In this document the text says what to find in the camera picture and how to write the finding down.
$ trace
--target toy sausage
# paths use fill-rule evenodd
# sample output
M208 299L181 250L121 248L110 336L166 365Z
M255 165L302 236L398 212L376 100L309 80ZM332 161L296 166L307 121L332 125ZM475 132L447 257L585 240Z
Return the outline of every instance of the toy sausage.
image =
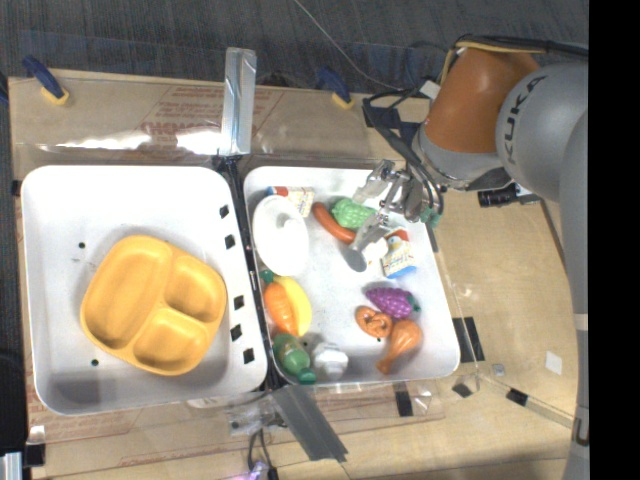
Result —
M311 211L322 227L341 242L351 244L351 242L355 240L355 232L350 229L343 228L338 224L324 204L313 203Z
M389 315L367 306L358 308L356 322L360 329L374 338L386 338L393 329L393 320Z

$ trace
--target green bottle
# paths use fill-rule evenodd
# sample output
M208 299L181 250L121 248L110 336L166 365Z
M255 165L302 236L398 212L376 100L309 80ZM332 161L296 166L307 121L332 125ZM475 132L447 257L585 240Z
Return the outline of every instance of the green bottle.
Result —
M278 334L273 340L273 354L278 365L300 384L313 384L316 374L311 368L311 358L292 334Z

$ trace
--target white sticker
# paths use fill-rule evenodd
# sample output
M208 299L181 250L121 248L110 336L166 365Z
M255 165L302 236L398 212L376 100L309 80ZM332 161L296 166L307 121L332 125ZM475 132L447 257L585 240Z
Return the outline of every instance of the white sticker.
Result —
M562 375L562 358L555 355L553 352L547 351L547 359L545 361L546 368L553 373Z

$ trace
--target white lid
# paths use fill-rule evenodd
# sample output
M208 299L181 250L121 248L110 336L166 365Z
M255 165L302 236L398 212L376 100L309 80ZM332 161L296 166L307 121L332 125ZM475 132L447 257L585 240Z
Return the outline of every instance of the white lid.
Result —
M279 276L302 272L309 257L309 233L304 217L288 199L272 195L253 214L253 239L264 264Z

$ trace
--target yellow banana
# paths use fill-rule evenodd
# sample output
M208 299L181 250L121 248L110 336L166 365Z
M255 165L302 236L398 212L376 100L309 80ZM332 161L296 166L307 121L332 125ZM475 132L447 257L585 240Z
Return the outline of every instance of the yellow banana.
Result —
M303 336L309 330L311 325L311 303L302 286L291 277L273 276L273 281L281 285L287 298L293 308L296 324L298 327L298 336Z

